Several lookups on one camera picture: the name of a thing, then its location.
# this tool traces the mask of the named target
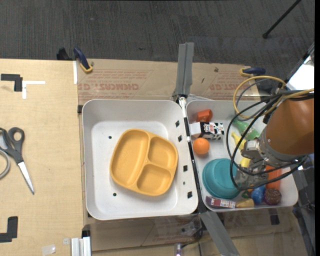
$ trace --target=teal bowl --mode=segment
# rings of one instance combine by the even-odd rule
[[[233,199],[239,195],[238,190],[230,177],[230,159],[219,158],[208,162],[203,168],[202,182],[205,189],[216,198]],[[232,165],[233,177],[237,173],[237,167]]]

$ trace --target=scissors blade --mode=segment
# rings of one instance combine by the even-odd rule
[[[27,171],[27,167],[26,167],[25,162],[22,161],[22,162],[18,163],[18,166],[22,172],[22,175],[24,177],[26,184],[28,185],[29,189],[31,190],[31,193],[34,195],[35,194],[34,187],[32,186],[31,179],[30,179],[29,173]]]

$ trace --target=blue clamp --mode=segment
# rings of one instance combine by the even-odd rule
[[[75,58],[80,59],[80,67],[83,69],[83,71],[86,73],[90,73],[92,71],[92,66],[88,63],[82,51],[78,47],[74,47],[73,52]]]
[[[240,75],[244,77],[251,77],[251,75],[261,76],[266,73],[266,70],[261,67],[241,68]]]

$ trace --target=green bottle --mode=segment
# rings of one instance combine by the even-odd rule
[[[249,124],[247,122],[239,121],[237,119],[235,119],[233,121],[233,123],[238,128],[241,135],[244,134],[245,130],[249,126]],[[245,135],[245,138],[250,141],[250,140],[254,140],[255,138],[258,138],[259,136],[260,136],[260,133],[253,126],[251,126],[251,128],[249,129],[249,131]]]

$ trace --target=black scissors handle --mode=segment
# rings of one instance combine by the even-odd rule
[[[6,144],[6,148],[0,146],[0,149],[12,156],[17,164],[23,162],[24,159],[22,158],[21,152],[22,143],[25,139],[25,132],[18,127],[13,127],[9,131],[0,128],[0,133],[2,133]],[[15,133],[20,133],[20,139],[15,139]]]

